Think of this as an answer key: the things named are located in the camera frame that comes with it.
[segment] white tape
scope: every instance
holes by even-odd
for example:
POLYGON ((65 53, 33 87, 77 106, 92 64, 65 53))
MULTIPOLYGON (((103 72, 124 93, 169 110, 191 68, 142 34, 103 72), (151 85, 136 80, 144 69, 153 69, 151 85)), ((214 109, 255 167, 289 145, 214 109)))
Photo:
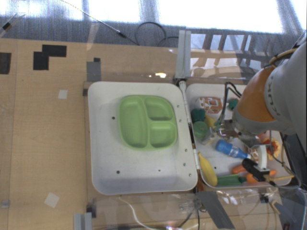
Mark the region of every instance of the white tape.
POLYGON ((49 193, 44 203, 52 208, 55 208, 57 206, 58 201, 59 201, 59 196, 56 196, 53 193, 49 193))
POLYGON ((67 99, 68 90, 60 90, 58 99, 67 99))

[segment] hinge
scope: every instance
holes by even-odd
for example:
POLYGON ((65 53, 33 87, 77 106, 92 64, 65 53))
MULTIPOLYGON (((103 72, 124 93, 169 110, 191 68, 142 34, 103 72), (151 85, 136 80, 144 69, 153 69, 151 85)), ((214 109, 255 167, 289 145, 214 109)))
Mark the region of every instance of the hinge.
POLYGON ((193 153, 194 153, 194 160, 195 160, 195 164, 196 164, 196 170, 200 170, 201 168, 200 168, 197 150, 193 149, 193 153))

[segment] carrot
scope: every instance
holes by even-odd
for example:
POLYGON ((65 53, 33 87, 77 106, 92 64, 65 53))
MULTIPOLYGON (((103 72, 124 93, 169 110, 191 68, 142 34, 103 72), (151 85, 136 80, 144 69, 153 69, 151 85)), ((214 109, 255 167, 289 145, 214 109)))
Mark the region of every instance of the carrot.
MULTIPOLYGON (((276 174, 276 170, 270 170, 270 176, 273 176, 276 174)), ((251 173, 248 173, 246 176, 246 180, 248 183, 257 183, 258 181, 253 177, 251 173)))
POLYGON ((239 174, 240 172, 246 171, 242 164, 235 166, 231 170, 231 174, 239 174))

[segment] wooden table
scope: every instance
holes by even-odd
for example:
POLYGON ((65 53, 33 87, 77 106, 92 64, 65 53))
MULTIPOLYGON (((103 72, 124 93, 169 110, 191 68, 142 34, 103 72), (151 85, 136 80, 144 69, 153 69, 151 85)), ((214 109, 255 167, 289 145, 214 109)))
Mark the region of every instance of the wooden table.
MULTIPOLYGON (((124 201, 100 195, 86 165, 87 62, 100 58, 103 81, 171 82, 175 49, 1 39, 0 52, 12 54, 10 73, 0 75, 0 200, 10 200, 9 208, 0 208, 0 229, 71 230, 74 213, 85 213, 92 197, 97 202, 94 229, 135 224, 135 215, 147 225, 170 219, 168 224, 176 226, 186 217, 179 203, 191 194, 128 195, 124 201), (43 44, 65 45, 67 55, 49 57, 49 70, 33 70, 33 53, 43 44), (158 72, 166 78, 155 76, 158 72), (59 98, 61 90, 67 98, 59 98), (45 203, 49 193, 59 197, 55 207, 45 203)), ((255 193, 245 203, 224 202, 224 207, 237 229, 280 229, 271 207, 257 202, 255 193)), ((208 213, 201 213, 201 224, 201 229, 215 229, 208 213)), ((196 214, 189 225, 196 227, 196 214)))

